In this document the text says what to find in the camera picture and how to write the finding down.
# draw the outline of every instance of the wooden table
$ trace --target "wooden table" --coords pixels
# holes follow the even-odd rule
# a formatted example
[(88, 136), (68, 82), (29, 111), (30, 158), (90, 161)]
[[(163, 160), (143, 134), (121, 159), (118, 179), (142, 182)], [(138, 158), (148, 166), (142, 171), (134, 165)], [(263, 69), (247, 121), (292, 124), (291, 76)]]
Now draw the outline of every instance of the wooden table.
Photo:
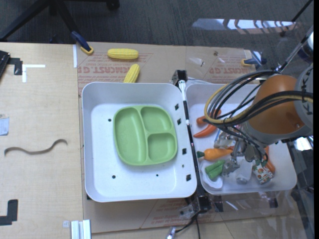
[[(0, 50), (20, 58), (26, 82), (8, 65), (0, 79), (0, 114), (9, 118), (9, 132), (0, 136), (0, 216), (9, 200), (18, 200), (17, 221), (0, 226), (5, 239), (68, 239), (65, 222), (83, 220), (78, 74), (73, 45), (0, 43)], [(49, 148), (43, 154), (28, 151)], [(202, 238), (305, 238), (294, 202), (291, 213), (260, 219), (200, 224)], [(164, 238), (168, 228), (93, 234), (94, 239)], [(192, 225), (177, 238), (197, 238)]]

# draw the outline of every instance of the green divided plate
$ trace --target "green divided plate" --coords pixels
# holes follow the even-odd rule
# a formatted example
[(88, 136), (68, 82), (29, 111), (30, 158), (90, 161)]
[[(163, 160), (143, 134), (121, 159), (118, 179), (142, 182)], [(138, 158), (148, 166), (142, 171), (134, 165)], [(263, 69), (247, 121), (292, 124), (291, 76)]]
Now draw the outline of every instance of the green divided plate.
[(129, 165), (160, 164), (177, 153), (174, 124), (157, 106), (119, 109), (113, 119), (113, 135), (119, 157)]

